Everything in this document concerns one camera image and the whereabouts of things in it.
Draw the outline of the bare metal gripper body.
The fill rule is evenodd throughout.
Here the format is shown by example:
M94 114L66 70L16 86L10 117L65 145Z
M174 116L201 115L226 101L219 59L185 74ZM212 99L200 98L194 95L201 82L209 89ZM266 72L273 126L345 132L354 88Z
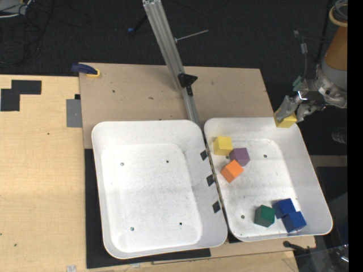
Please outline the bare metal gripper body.
M326 78L297 79L296 92L304 103L347 108L347 92Z

